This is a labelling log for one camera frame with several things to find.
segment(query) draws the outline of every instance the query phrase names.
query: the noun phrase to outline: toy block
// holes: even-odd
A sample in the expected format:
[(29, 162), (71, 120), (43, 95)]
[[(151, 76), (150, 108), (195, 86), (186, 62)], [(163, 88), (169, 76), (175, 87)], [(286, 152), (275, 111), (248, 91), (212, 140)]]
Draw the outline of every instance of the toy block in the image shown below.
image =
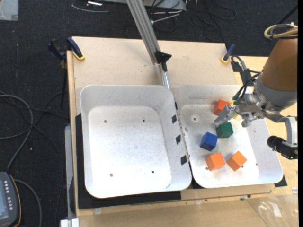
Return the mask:
[(232, 124), (230, 122), (220, 124), (216, 127), (218, 138), (229, 138), (233, 134)]
[[(231, 101), (231, 104), (230, 104), (230, 106), (232, 107), (232, 106), (236, 106), (233, 102), (234, 102), (235, 100), (232, 100)], [(235, 118), (237, 118), (238, 117), (238, 114), (237, 113), (235, 113), (235, 115), (232, 117), (233, 119), (235, 119)]]
[(243, 164), (247, 161), (241, 152), (237, 151), (226, 163), (232, 168), (232, 170), (237, 171)]
[(214, 105), (214, 114), (219, 116), (219, 113), (225, 107), (225, 105), (229, 106), (230, 104), (228, 102), (225, 102), (225, 101), (219, 99), (219, 101), (216, 102)]
[(212, 151), (217, 144), (218, 137), (210, 132), (206, 132), (202, 137), (200, 147)]
[(212, 154), (206, 158), (206, 163), (210, 171), (220, 169), (225, 165), (224, 158), (220, 152)]

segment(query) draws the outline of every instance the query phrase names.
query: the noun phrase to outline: white tray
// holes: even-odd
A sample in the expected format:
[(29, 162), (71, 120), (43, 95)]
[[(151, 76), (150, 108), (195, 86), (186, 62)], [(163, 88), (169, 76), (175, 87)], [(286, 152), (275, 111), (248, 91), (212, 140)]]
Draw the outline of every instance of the white tray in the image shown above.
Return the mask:
[[(231, 119), (233, 135), (219, 138), (212, 151), (201, 148), (200, 142), (208, 131), (216, 135), (213, 114), (214, 104), (222, 99), (230, 102), (240, 86), (199, 85), (181, 86), (176, 91), (176, 102), (180, 112), (183, 133), (195, 181), (205, 188), (277, 183), (283, 177), (283, 170), (277, 153), (267, 146), (270, 136), (264, 119), (255, 120), (243, 128), (242, 118)], [(205, 159), (221, 152), (225, 161), (240, 151), (247, 162), (233, 171), (227, 164), (214, 171), (207, 169)]]
[(92, 196), (180, 191), (190, 185), (171, 91), (90, 85), (81, 91), (80, 102), (85, 186)]

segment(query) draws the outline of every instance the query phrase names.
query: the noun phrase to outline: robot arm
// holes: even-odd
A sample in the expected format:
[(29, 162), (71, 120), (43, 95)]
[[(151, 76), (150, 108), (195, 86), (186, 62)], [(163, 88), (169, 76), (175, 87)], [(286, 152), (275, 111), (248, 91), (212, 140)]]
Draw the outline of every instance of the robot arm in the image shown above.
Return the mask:
[[(277, 28), (290, 28), (281, 34), (274, 34)], [(274, 122), (284, 122), (287, 140), (271, 136), (267, 144), (288, 159), (298, 158), (297, 116), (284, 117), (280, 112), (297, 102), (297, 67), (298, 67), (298, 27), (294, 25), (275, 25), (265, 31), (267, 38), (279, 38), (260, 74), (251, 80), (254, 84), (252, 94), (233, 98), (234, 105), (225, 106), (214, 123), (227, 122), (235, 114), (242, 116), (242, 126), (250, 122), (268, 118)]]

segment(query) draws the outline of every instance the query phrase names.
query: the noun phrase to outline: black carpet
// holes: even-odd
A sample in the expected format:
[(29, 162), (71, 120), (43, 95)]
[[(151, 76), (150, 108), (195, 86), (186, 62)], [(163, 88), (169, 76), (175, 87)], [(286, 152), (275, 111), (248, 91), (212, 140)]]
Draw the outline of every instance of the black carpet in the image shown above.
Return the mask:
[[(72, 7), (109, 11), (85, 12)], [(0, 20), (0, 91), (25, 100), (33, 109), (42, 110), (62, 90), (64, 69), (48, 52), (47, 46), (56, 39), (66, 48), (69, 36), (140, 38), (131, 13), (124, 4), (104, 3), (103, 7), (86, 6), (84, 0), (19, 0), (18, 21)], [(269, 56), (276, 41), (263, 36), (264, 30), (278, 23), (298, 0), (194, 0), (187, 12), (173, 20), (156, 23), (159, 40), (197, 41), (235, 44), (233, 54)], [(285, 23), (298, 24), (298, 10)], [(22, 143), (25, 134), (3, 139), (26, 130), (29, 125), (9, 100), (0, 103), (0, 171)], [(68, 117), (68, 98), (60, 109), (60, 95), (48, 105), (48, 112)], [(36, 121), (41, 112), (33, 110)], [(10, 173), (36, 190), (43, 208), (43, 226), (55, 226), (56, 206), (60, 197), (57, 223), (67, 217), (65, 184), (64, 129), (68, 120), (44, 114), (33, 129), (29, 140), (13, 162)], [(35, 198), (18, 185), (22, 204), (22, 224), (38, 224)]]

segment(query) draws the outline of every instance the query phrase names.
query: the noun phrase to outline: clamp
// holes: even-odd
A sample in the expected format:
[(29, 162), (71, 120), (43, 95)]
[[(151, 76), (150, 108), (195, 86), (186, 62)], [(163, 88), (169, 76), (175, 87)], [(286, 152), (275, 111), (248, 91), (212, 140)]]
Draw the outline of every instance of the clamp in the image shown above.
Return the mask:
[(234, 48), (235, 48), (235, 45), (232, 44), (232, 45), (229, 47), (229, 49), (227, 50), (227, 53), (226, 53), (225, 55), (222, 56), (221, 62), (222, 62), (223, 64), (227, 64), (227, 63), (228, 63), (228, 61), (229, 61), (229, 56), (232, 54)]
[[(77, 60), (82, 61), (84, 60), (85, 56), (81, 52), (80, 48), (76, 44), (76, 42), (71, 38), (68, 37), (66, 39), (66, 42), (68, 44), (68, 49), (72, 50), (73, 55), (77, 58)], [(53, 39), (49, 45), (48, 45), (48, 51), (50, 54), (54, 57), (60, 60), (61, 66), (63, 69), (65, 69), (64, 72), (64, 80), (63, 80), (63, 88), (62, 88), (62, 95), (61, 95), (61, 104), (60, 108), (63, 108), (63, 100), (64, 100), (64, 94), (65, 94), (65, 88), (67, 83), (67, 61), (66, 61), (66, 53), (65, 51), (58, 45), (57, 41)]]

